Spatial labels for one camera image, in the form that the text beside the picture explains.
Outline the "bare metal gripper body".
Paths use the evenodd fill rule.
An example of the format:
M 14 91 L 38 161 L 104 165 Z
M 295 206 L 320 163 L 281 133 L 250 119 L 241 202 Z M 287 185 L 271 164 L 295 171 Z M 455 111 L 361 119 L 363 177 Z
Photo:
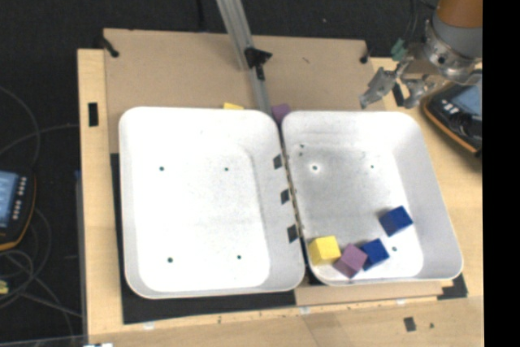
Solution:
M 443 85 L 445 82 L 473 85 L 483 77 L 479 65 L 480 59 L 460 54 L 435 30 L 427 30 L 421 41 L 409 45 L 396 74 L 406 85 Z

